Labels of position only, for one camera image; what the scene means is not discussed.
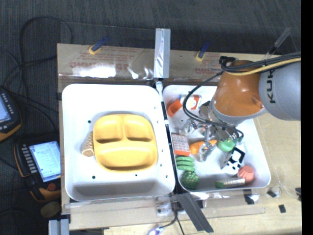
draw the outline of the green ball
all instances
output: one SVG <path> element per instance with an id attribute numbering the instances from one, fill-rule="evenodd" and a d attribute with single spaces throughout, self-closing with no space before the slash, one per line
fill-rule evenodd
<path id="1" fill-rule="evenodd" d="M 184 171 L 181 183 L 186 189 L 195 190 L 199 185 L 199 176 L 194 171 Z"/>

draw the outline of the yellow container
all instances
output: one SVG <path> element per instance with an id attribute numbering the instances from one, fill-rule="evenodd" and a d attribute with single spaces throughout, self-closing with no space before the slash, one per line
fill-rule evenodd
<path id="1" fill-rule="evenodd" d="M 93 127 L 98 163 L 107 170 L 135 171 L 157 162 L 157 142 L 150 122 L 139 115 L 103 116 Z"/>

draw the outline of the display screen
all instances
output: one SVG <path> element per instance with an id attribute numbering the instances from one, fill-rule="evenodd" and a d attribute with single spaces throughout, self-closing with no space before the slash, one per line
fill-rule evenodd
<path id="1" fill-rule="evenodd" d="M 30 152 L 36 162 L 44 182 L 54 180 L 61 175 L 60 148 L 58 142 L 52 141 L 32 145 Z"/>
<path id="2" fill-rule="evenodd" d="M 0 123 L 8 121 L 10 119 L 11 119 L 10 114 L 4 104 L 4 101 L 0 97 Z"/>

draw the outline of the white tray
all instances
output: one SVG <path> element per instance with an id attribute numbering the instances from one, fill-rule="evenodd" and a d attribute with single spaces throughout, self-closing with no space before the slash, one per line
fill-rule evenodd
<path id="1" fill-rule="evenodd" d="M 169 85 L 164 88 L 163 97 L 165 105 L 168 107 L 173 103 L 179 95 L 187 95 L 195 86 L 185 85 Z M 202 86 L 194 92 L 194 94 L 200 94 L 202 96 L 201 103 L 205 103 L 212 99 L 216 90 L 216 86 Z M 198 113 L 198 110 L 191 111 L 194 114 Z M 178 133 L 179 129 L 188 120 L 188 116 L 183 112 L 182 108 L 169 117 L 169 126 L 171 133 Z M 249 165 L 254 168 L 255 178 L 252 182 L 236 188 L 216 188 L 215 181 L 222 180 L 227 177 L 221 170 L 221 163 L 227 156 L 227 153 L 215 148 L 213 152 L 208 156 L 205 162 L 195 161 L 196 174 L 200 178 L 199 186 L 196 190 L 188 190 L 190 192 L 210 192 L 210 191 L 224 191 L 224 190 L 237 190 L 237 189 L 251 189 L 251 188 L 264 188 L 270 183 L 270 170 L 266 161 L 261 142 L 257 130 L 252 119 L 248 119 L 237 126 L 239 130 L 244 133 L 244 139 L 241 144 L 237 146 L 240 150 L 244 151 L 245 157 L 242 166 Z M 197 139 L 203 139 L 201 135 L 191 135 L 189 142 L 193 142 Z M 181 178 L 182 171 L 178 170 L 179 179 Z"/>
<path id="2" fill-rule="evenodd" d="M 160 196 L 175 186 L 163 112 L 157 91 L 140 85 L 72 84 L 62 93 L 65 188 L 73 200 L 90 201 L 123 197 Z M 81 148 L 94 123 L 108 114 L 138 114 L 154 129 L 157 163 L 146 170 L 112 172 Z"/>

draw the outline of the yellow cable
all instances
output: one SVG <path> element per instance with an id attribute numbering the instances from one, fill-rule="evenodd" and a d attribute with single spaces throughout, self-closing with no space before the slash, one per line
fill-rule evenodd
<path id="1" fill-rule="evenodd" d="M 295 62 L 299 62 L 299 61 L 301 61 L 301 57 L 289 59 L 289 60 L 286 60 L 286 61 L 281 61 L 281 62 L 278 62 L 278 63 L 275 63 L 275 64 L 271 64 L 271 65 L 267 65 L 267 66 L 263 66 L 263 67 L 255 69 L 255 70 L 244 71 L 244 72 L 228 72 L 228 71 L 227 72 L 229 74 L 235 75 L 235 76 L 244 76 L 244 75 L 254 74 L 254 73 L 261 72 L 261 71 L 264 71 L 264 70 L 267 70 L 267 69 L 271 69 L 271 68 L 274 68 L 274 67 L 278 67 L 278 66 L 282 66 L 282 65 L 286 65 L 286 64 L 290 64 L 290 63 L 295 63 Z"/>

